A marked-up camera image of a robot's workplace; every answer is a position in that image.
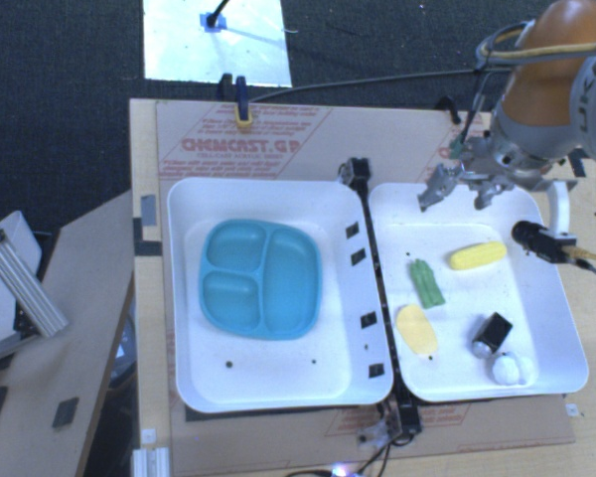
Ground black cylinder on white bracket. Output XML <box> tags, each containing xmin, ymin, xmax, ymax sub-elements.
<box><xmin>511</xmin><ymin>179</ymin><xmax>578</xmax><ymax>264</ymax></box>

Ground black block with thin wires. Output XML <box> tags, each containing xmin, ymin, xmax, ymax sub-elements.
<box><xmin>381</xmin><ymin>398</ymin><xmax>423</xmax><ymax>439</ymax></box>
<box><xmin>338</xmin><ymin>156</ymin><xmax>373</xmax><ymax>186</ymax></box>

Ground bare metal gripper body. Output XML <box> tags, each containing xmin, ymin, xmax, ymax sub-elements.
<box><xmin>457</xmin><ymin>135</ymin><xmax>551</xmax><ymax>192</ymax></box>

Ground white round toy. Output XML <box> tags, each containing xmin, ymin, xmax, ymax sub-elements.
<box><xmin>491</xmin><ymin>350</ymin><xmax>534</xmax><ymax>386</ymax></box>

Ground blue divided plate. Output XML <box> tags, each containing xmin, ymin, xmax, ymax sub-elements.
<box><xmin>198</xmin><ymin>219</ymin><xmax>323</xmax><ymax>342</ymax></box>

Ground yellow oval toy food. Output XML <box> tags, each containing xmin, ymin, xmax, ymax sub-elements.
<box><xmin>395</xmin><ymin>303</ymin><xmax>439</xmax><ymax>356</ymax></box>

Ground yellow corn cob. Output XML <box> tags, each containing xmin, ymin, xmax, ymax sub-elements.
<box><xmin>448</xmin><ymin>240</ymin><xmax>508</xmax><ymax>271</ymax></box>

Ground thin black rod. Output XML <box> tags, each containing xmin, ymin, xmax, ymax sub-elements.
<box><xmin>353</xmin><ymin>178</ymin><xmax>411</xmax><ymax>406</ymax></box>

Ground brown cardboard board red print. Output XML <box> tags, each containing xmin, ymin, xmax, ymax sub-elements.
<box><xmin>154</xmin><ymin>99</ymin><xmax>576</xmax><ymax>477</ymax></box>

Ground white plastic tray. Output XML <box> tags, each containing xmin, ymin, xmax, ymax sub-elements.
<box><xmin>166</xmin><ymin>176</ymin><xmax>395</xmax><ymax>413</ymax></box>
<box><xmin>368</xmin><ymin>181</ymin><xmax>590</xmax><ymax>402</ymax></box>

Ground green asparagus bundle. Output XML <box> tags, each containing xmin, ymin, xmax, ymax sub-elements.
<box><xmin>408</xmin><ymin>258</ymin><xmax>447</xmax><ymax>310</ymax></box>

